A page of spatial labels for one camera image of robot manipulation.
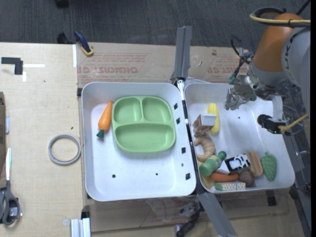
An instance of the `tape roll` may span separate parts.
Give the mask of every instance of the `tape roll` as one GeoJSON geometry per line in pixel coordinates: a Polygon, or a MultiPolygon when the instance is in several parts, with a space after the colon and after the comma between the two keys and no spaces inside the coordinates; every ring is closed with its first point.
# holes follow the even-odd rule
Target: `tape roll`
{"type": "Polygon", "coordinates": [[[53,163],[58,164],[58,165],[69,165],[69,164],[72,164],[73,162],[75,162],[80,157],[80,154],[81,154],[80,141],[75,136],[73,136],[71,134],[67,134],[67,133],[59,134],[59,135],[53,137],[50,140],[49,144],[48,144],[48,156],[52,160],[53,163]],[[53,154],[51,152],[51,148],[52,148],[54,142],[56,142],[59,139],[71,139],[72,141],[75,142],[75,144],[78,147],[78,152],[77,152],[77,154],[76,154],[76,156],[74,158],[72,158],[71,160],[63,161],[63,160],[59,160],[59,159],[57,159],[56,157],[53,156],[53,154]]]}

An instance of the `orange carrot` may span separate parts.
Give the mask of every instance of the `orange carrot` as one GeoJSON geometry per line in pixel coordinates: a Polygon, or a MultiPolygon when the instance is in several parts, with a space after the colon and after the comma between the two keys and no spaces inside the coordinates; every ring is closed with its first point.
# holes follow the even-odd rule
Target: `orange carrot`
{"type": "Polygon", "coordinates": [[[212,178],[215,182],[222,183],[222,182],[233,182],[238,180],[238,173],[233,172],[230,174],[221,174],[217,172],[213,172],[213,174],[210,175],[210,178],[212,178]]]}
{"type": "Polygon", "coordinates": [[[111,119],[112,119],[112,101],[108,103],[108,105],[104,109],[103,114],[101,115],[100,120],[98,122],[98,127],[100,131],[98,132],[97,136],[99,138],[103,138],[104,132],[110,128],[111,119]]]}

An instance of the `green vegetable toy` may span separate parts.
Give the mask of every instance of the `green vegetable toy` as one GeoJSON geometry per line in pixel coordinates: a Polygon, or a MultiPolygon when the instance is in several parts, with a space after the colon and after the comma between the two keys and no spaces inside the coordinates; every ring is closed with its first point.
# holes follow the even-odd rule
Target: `green vegetable toy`
{"type": "Polygon", "coordinates": [[[268,152],[265,152],[265,156],[261,157],[261,164],[267,179],[270,182],[273,181],[277,174],[276,158],[272,155],[268,155],[268,152]]]}

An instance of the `green plate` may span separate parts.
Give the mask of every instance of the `green plate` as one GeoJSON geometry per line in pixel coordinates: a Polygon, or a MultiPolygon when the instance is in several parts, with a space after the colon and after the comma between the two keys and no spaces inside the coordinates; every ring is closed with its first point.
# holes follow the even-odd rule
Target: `green plate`
{"type": "Polygon", "coordinates": [[[113,104],[112,126],[117,145],[128,152],[165,151],[176,139],[171,108],[159,97],[118,99],[113,104]]]}

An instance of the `scissors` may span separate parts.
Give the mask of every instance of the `scissors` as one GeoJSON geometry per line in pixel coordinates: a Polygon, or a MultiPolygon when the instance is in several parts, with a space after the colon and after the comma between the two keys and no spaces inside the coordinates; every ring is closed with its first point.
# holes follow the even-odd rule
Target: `scissors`
{"type": "Polygon", "coordinates": [[[0,223],[9,226],[18,219],[20,204],[10,190],[11,148],[8,148],[5,160],[6,187],[0,189],[0,223]]]}

